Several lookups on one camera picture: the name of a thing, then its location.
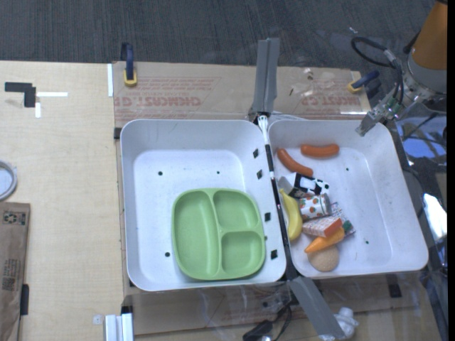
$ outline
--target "white ring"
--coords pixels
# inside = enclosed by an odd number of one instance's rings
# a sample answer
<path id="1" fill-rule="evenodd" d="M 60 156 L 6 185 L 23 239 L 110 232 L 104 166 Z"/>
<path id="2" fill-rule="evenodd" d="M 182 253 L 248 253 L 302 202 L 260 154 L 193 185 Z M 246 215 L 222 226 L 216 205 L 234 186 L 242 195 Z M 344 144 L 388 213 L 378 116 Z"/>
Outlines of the white ring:
<path id="1" fill-rule="evenodd" d="M 8 189 L 5 192 L 0 193 L 0 201 L 3 201 L 6 198 L 8 198 L 11 195 L 11 193 L 14 192 L 14 190 L 16 189 L 17 175 L 16 175 L 16 172 L 14 171 L 14 168 L 11 165 L 9 165 L 7 162 L 3 162 L 2 160 L 0 160 L 0 168 L 5 168 L 6 171 L 11 175 L 11 178 L 12 178 L 11 184 L 8 187 Z"/>

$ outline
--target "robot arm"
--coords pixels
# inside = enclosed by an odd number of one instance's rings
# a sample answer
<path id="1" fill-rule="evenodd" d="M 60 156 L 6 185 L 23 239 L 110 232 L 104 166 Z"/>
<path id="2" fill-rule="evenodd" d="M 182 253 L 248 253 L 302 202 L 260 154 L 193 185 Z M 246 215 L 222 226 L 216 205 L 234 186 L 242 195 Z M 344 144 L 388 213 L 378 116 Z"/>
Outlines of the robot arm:
<path id="1" fill-rule="evenodd" d="M 446 97 L 447 91 L 447 0 L 435 0 L 402 67 L 387 48 L 390 66 L 397 71 L 395 88 L 363 118 L 356 131 L 364 136 L 376 123 L 399 119 L 413 104 Z"/>

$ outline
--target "blue and yellow clamp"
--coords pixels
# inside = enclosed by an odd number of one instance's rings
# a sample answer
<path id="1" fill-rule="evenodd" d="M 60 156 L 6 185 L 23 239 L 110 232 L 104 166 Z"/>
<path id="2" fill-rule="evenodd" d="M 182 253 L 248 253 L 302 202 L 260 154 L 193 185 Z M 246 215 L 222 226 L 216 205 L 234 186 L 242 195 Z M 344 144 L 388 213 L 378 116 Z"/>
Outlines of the blue and yellow clamp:
<path id="1" fill-rule="evenodd" d="M 129 43 L 122 43 L 120 60 L 126 60 L 127 67 L 123 71 L 125 86 L 133 87 L 137 85 L 137 74 L 134 69 L 133 46 Z"/>
<path id="2" fill-rule="evenodd" d="M 361 77 L 357 81 L 351 81 L 348 83 L 348 91 L 351 94 L 355 94 L 362 90 L 362 86 L 366 86 L 372 80 L 374 80 L 377 76 L 379 76 L 379 72 L 377 70 L 371 71 L 370 73 L 366 74 L 365 76 Z"/>

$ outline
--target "white plastic tray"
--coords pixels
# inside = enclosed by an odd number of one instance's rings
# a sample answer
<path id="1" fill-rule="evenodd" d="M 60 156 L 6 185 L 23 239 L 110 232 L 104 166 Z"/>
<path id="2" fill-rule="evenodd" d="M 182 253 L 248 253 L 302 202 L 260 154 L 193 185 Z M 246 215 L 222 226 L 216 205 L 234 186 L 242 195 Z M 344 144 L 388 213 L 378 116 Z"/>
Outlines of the white plastic tray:
<path id="1" fill-rule="evenodd" d="M 243 120 L 135 120 L 122 129 L 120 143 L 127 270 L 138 288 L 258 284 L 282 277 L 286 259 L 259 128 Z M 182 192 L 197 188 L 241 190 L 256 201 L 266 237 L 266 257 L 257 273 L 210 282 L 179 269 L 172 250 L 172 205 Z"/>
<path id="2" fill-rule="evenodd" d="M 428 250 L 398 161 L 392 137 L 376 125 L 364 137 L 355 132 L 357 120 L 276 121 L 269 127 L 275 175 L 289 171 L 276 156 L 285 148 L 314 177 L 326 181 L 331 202 L 338 202 L 353 223 L 355 234 L 337 245 L 340 264 L 330 272 L 313 268 L 304 252 L 311 238 L 302 234 L 291 243 L 296 269 L 311 278 L 414 271 L 428 261 Z M 338 144 L 333 158 L 304 157 L 300 145 Z"/>

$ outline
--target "brown paper bag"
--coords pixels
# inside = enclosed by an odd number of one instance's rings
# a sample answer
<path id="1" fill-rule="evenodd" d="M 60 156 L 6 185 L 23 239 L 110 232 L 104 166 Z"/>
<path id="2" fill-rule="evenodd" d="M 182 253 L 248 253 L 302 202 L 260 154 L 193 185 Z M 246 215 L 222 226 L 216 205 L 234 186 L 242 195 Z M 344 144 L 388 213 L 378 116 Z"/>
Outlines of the brown paper bag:
<path id="1" fill-rule="evenodd" d="M 17 341 L 30 205 L 0 202 L 0 341 Z"/>

